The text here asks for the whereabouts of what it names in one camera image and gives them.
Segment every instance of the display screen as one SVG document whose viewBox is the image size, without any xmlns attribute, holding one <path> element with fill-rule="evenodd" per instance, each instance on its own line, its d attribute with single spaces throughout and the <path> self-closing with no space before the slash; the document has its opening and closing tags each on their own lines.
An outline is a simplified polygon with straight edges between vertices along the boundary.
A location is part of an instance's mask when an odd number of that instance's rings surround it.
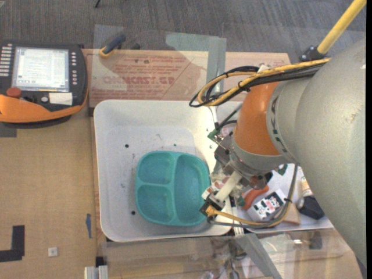
<svg viewBox="0 0 372 279">
<path fill-rule="evenodd" d="M 69 91 L 69 50 L 16 48 L 12 86 L 26 91 Z"/>
</svg>

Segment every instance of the emergency stop button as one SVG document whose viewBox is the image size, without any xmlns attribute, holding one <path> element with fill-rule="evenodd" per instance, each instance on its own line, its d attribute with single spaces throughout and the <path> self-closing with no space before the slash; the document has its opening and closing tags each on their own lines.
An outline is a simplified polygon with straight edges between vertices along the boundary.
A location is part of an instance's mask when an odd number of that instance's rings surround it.
<svg viewBox="0 0 372 279">
<path fill-rule="evenodd" d="M 13 98 L 20 98 L 21 93 L 22 93 L 21 89 L 17 87 L 10 87 L 8 90 L 6 90 L 7 96 Z"/>
</svg>

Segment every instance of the teal plate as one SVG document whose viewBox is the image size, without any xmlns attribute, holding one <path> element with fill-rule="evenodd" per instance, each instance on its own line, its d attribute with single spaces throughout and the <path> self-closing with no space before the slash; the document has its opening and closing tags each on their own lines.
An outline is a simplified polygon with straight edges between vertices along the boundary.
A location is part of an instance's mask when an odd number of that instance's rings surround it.
<svg viewBox="0 0 372 279">
<path fill-rule="evenodd" d="M 167 226 L 195 226 L 205 220 L 199 212 L 201 195 L 210 185 L 207 165 L 181 152 L 154 151 L 138 162 L 135 203 L 147 221 Z"/>
</svg>

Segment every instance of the small white square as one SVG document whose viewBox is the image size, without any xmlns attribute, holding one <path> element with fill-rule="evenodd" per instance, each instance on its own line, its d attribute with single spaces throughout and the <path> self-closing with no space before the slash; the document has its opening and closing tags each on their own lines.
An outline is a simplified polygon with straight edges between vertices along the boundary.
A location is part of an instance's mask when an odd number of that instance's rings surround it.
<svg viewBox="0 0 372 279">
<path fill-rule="evenodd" d="M 48 256 L 53 257 L 58 255 L 58 247 L 50 247 L 48 248 Z"/>
</svg>

